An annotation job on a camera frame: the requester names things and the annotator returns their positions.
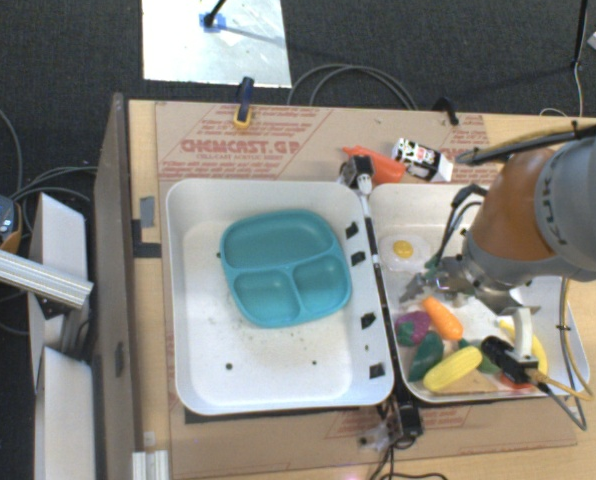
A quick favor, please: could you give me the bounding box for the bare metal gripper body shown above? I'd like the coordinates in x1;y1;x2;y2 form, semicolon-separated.
435;256;542;315

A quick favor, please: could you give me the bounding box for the white plastic tray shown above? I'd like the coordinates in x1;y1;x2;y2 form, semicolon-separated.
165;177;396;416
369;182;592;404

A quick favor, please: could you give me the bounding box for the orange carrot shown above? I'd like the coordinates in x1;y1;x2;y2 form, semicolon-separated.
421;295;465;342

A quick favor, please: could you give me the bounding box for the purple and green toy vegetable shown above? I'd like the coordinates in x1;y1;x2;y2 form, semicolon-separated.
394;310;432;348

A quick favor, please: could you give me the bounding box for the white and yellow fried egg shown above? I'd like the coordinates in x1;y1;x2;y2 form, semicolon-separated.
378;233;432;274

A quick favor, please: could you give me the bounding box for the thin black and white rod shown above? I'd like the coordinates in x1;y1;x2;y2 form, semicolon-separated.
356;175;410;409

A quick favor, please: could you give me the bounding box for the green toy pepper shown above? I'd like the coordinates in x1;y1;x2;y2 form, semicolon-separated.
407;330;446;383

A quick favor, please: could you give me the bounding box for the dark green toy vegetable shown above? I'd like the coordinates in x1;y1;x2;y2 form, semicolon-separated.
458;338;500;375

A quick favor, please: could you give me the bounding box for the yellow corn cob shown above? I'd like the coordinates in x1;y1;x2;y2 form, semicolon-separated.
422;345;484;394

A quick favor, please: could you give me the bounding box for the yellow banana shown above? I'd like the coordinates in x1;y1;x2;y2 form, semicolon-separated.
497;317;550;377

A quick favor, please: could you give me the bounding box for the small red toy piece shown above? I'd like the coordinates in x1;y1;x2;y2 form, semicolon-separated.
499;372;535;390

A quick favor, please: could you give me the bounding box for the black and white milk carton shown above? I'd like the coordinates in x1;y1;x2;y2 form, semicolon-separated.
390;137;455;184

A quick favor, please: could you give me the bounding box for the blue divided plate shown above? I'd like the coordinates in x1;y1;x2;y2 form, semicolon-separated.
219;208;354;329

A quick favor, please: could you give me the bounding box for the brown cardboard board, red print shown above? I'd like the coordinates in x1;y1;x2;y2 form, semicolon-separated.
155;100;579;462

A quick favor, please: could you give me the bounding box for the black cylinder on white bracket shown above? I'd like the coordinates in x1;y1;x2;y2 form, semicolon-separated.
480;306;542;387

